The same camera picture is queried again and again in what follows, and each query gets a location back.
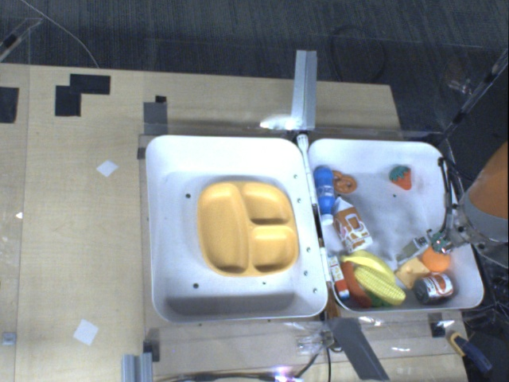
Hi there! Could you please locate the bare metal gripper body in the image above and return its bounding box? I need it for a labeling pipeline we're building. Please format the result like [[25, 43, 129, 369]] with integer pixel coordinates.
[[444, 208, 499, 251]]

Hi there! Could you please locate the orange fruit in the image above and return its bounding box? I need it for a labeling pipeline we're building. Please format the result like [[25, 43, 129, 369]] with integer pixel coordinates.
[[421, 247, 452, 274]]

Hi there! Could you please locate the yellow cheese wedge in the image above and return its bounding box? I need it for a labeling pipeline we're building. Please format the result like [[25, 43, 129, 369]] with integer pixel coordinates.
[[394, 255, 432, 290]]

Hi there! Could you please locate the white plastic tray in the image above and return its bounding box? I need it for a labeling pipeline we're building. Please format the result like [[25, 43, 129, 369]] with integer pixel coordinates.
[[308, 138, 485, 314], [145, 134, 329, 324]]

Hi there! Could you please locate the yellow banana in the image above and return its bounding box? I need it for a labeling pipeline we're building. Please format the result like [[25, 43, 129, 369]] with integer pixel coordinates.
[[340, 249, 397, 288]]

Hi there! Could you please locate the yellow corn cob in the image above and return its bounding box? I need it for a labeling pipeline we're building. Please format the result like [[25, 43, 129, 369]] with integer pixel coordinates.
[[353, 266, 407, 308]]

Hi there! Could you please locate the white and orange carton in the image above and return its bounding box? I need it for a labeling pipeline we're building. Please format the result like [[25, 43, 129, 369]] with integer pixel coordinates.
[[332, 196, 375, 255]]

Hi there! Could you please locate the red sausage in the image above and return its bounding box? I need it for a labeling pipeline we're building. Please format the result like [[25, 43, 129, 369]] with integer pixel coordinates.
[[340, 261, 373, 310]]

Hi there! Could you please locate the red strawberry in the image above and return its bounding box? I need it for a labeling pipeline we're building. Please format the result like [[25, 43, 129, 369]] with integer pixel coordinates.
[[388, 165, 413, 191]]

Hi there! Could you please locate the small white and red bottle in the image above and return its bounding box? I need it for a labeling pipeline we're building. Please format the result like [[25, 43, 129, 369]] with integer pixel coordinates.
[[328, 254, 352, 302]]

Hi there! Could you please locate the brown pretzel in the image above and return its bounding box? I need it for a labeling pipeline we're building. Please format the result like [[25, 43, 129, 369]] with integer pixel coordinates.
[[332, 170, 358, 195]]

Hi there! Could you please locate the blue bottle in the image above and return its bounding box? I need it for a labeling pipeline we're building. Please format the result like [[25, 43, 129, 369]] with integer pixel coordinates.
[[313, 165, 336, 227]]

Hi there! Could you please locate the orange divided plate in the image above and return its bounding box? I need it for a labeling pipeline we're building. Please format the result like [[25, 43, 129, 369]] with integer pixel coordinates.
[[196, 181, 301, 277]]

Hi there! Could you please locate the pale wood board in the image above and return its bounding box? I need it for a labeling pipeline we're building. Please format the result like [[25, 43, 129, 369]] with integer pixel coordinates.
[[142, 69, 472, 382]]

